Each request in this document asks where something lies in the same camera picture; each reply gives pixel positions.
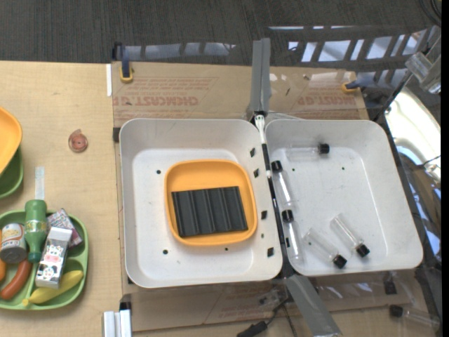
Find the small can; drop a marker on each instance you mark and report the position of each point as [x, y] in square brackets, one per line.
[12, 242]

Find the red sausage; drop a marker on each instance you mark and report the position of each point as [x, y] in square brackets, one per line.
[15, 281]

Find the white plastic tray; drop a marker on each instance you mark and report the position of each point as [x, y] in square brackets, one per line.
[368, 195]
[196, 265]

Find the clear bottle black cap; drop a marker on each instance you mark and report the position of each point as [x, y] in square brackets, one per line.
[322, 246]
[304, 152]
[283, 186]
[294, 237]
[347, 234]
[417, 316]

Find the purple and pink packet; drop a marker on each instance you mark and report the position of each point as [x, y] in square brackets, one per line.
[65, 219]

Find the black ribbed block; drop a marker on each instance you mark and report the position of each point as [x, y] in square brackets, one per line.
[209, 211]

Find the brown cardboard board red print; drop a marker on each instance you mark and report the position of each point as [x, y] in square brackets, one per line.
[217, 93]

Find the pink round disc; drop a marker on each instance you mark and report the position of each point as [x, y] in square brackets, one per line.
[78, 141]

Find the white carton cow print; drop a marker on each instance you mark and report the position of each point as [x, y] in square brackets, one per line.
[52, 258]

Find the thin black and white rod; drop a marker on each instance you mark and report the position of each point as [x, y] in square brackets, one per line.
[266, 157]

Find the green divided plate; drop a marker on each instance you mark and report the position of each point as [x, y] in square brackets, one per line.
[75, 258]

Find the green bottle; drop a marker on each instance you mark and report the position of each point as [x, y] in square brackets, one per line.
[35, 223]

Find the yellow banana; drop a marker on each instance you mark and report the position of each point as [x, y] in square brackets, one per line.
[59, 286]

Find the orange plate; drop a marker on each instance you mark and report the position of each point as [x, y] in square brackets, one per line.
[210, 174]
[7, 135]

